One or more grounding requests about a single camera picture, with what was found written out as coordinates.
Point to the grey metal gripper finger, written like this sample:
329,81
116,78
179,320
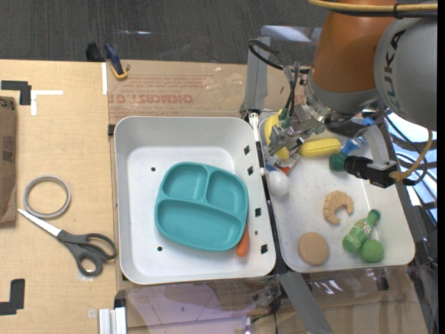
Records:
285,147
274,136

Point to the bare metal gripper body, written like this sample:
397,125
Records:
303,121

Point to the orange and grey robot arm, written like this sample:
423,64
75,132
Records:
351,54

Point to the yellow banana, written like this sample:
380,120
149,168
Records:
269,125

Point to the red and white packet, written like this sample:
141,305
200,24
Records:
283,165

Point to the yellow corn cob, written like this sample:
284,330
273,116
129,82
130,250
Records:
320,147

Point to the white egg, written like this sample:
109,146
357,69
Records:
279,183

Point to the blue and green bottle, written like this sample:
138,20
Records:
338,160

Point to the white plastic tray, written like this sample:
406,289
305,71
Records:
194,134
313,200

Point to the tan croissant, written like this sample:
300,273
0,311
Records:
339,205

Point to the teal divided plate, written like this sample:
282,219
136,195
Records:
201,207

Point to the tan round biscuit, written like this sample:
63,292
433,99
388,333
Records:
313,249

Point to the orange carrot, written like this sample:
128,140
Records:
243,245

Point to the brown cardboard board red print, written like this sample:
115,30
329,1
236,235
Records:
156,82

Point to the green ball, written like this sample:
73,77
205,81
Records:
372,250

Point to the grey tape roll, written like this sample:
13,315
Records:
28,200

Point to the brown paper bag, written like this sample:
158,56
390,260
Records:
7,158

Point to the black cylinder on white bracket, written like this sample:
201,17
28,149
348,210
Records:
368,169

